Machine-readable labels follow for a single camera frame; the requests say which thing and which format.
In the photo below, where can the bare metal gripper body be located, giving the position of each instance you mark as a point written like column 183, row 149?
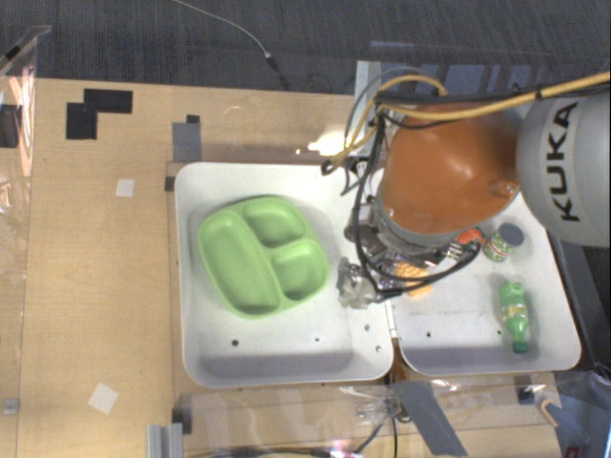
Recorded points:
column 354, row 288

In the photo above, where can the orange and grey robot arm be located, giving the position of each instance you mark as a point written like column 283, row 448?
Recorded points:
column 448, row 170

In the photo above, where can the orange toy food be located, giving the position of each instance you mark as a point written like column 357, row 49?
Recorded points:
column 421, row 290

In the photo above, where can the white plastic tray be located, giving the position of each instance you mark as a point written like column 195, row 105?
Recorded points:
column 286, row 351
column 458, row 322

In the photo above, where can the green divided plate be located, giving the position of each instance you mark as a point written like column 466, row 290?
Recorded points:
column 238, row 265

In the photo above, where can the small green can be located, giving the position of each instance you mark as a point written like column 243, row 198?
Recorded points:
column 499, row 247

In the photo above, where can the green plastic bottle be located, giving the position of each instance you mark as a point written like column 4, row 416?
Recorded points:
column 513, row 310

